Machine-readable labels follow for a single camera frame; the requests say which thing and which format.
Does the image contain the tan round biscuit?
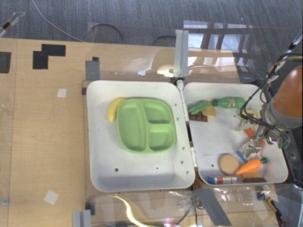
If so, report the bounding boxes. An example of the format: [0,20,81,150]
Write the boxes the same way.
[218,153,240,175]

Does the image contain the yellow round toy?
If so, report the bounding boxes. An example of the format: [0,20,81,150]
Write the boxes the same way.
[241,110,258,121]

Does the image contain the clear plastic bottle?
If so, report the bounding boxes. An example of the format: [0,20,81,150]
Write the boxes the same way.
[235,119,256,139]

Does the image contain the green plastic bottle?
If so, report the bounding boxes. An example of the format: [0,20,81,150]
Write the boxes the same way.
[211,96,246,110]

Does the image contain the blue red white carton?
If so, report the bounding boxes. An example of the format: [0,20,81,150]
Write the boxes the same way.
[207,175,238,185]

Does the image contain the yellow banana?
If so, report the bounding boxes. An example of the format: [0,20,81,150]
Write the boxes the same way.
[107,97,127,122]

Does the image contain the green pea pods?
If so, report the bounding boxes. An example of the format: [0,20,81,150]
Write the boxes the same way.
[187,100,211,115]

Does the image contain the white plastic tray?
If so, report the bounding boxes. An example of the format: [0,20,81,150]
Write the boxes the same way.
[86,80,196,193]
[183,82,289,187]

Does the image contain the silver foil packet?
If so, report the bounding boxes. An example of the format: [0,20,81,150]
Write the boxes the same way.
[236,140,265,163]

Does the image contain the thin black and white rod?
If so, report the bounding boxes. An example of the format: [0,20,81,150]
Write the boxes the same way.
[176,79,198,168]

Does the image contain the green divided plate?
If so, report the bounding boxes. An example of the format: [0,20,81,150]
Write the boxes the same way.
[116,97,177,154]

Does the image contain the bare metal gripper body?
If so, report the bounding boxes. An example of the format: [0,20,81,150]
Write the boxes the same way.
[253,124,282,145]

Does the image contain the brown chocolate bar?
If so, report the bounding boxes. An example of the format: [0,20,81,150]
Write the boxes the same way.
[188,112,209,123]
[242,177,267,183]

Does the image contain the yellow cheese wedge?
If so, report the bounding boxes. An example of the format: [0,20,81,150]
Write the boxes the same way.
[201,102,217,117]

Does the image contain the orange carrot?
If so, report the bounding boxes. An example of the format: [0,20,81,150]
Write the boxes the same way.
[235,157,268,175]

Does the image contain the tan bread slice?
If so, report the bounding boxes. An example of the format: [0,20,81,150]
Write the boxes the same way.
[241,169,261,179]

